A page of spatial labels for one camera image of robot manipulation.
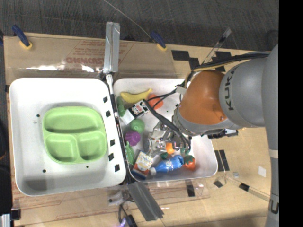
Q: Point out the blue plastic bottle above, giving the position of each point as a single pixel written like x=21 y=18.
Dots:
x=169 y=165

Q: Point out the green divided plate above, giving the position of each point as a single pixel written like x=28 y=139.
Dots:
x=71 y=122

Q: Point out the orange and white juice carton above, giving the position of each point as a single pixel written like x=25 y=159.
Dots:
x=142 y=164

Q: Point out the yellow banana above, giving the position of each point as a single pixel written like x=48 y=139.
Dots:
x=132 y=96

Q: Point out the white plastic tray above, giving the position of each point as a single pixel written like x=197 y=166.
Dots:
x=26 y=136
x=203 y=159

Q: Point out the brown cardboard board red print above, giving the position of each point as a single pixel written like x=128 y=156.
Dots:
x=47 y=53

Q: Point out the black and white milk carton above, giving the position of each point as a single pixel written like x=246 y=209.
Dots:
x=135 y=110

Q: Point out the small orange toy carrot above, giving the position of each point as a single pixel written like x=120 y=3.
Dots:
x=169 y=148

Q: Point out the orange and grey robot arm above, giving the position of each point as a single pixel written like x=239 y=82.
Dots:
x=246 y=93

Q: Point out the orange toy pepper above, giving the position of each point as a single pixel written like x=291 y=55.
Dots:
x=156 y=103

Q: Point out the green toy broccoli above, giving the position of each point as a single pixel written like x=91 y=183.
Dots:
x=121 y=108

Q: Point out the purple toy grapes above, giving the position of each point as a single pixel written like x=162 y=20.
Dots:
x=132 y=138

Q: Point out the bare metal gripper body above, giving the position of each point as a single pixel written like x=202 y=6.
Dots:
x=159 y=134

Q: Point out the green toy leaf vegetable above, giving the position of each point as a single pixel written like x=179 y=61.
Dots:
x=130 y=154

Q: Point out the red toy strawberry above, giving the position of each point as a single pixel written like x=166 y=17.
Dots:
x=190 y=163

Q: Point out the green round toy fruit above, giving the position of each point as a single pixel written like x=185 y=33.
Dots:
x=137 y=126

